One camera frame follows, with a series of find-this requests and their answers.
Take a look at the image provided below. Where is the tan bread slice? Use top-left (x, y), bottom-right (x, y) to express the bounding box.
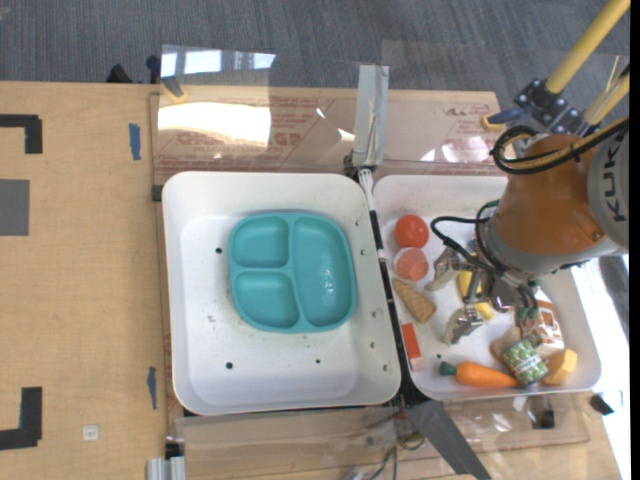
top-left (489, 326), bottom-right (524, 365)

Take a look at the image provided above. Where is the teal divided plate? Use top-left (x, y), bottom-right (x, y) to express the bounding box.
top-left (227, 211), bottom-right (358, 335)

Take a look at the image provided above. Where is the white and brown carton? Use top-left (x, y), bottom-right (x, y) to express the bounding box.
top-left (530, 292), bottom-right (567, 358)

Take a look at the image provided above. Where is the green can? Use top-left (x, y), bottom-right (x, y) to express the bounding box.
top-left (501, 337), bottom-right (550, 389)

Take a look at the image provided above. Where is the tan waffle cone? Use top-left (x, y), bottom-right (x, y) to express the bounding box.
top-left (390, 277), bottom-right (438, 325)

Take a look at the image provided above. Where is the red tomato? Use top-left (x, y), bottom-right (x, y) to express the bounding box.
top-left (393, 213), bottom-right (431, 250)

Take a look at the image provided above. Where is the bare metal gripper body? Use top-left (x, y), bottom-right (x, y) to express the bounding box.
top-left (462, 259), bottom-right (532, 315)

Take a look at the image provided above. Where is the yellow banana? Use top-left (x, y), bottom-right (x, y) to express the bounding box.
top-left (456, 269), bottom-right (495, 320)

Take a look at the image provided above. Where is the brown cardboard board, red print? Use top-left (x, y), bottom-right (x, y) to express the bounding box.
top-left (149, 85), bottom-right (615, 480)

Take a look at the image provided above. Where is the orange carrot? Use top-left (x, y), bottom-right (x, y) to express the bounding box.
top-left (438, 360), bottom-right (522, 390)

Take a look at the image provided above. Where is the orange plastic cup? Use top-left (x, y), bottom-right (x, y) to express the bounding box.
top-left (392, 246), bottom-right (431, 283)

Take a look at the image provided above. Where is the yellow cheese wedge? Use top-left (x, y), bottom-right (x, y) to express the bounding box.
top-left (540, 348), bottom-right (579, 387)

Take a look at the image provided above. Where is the white plastic tray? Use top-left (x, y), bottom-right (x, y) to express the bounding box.
top-left (372, 174), bottom-right (603, 403)
top-left (160, 170), bottom-right (403, 417)

